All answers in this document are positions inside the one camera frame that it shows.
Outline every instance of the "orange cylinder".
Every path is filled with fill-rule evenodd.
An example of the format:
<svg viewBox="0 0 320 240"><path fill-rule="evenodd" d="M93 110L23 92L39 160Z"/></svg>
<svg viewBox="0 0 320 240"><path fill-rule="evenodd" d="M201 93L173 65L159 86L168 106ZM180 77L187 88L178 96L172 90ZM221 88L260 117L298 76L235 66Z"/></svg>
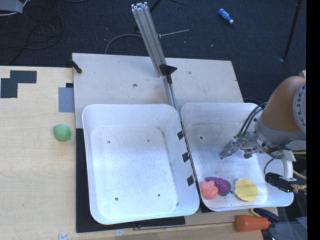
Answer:
<svg viewBox="0 0 320 240"><path fill-rule="evenodd" d="M271 222L266 217L239 215L235 219L236 228L241 232L266 230Z"/></svg>

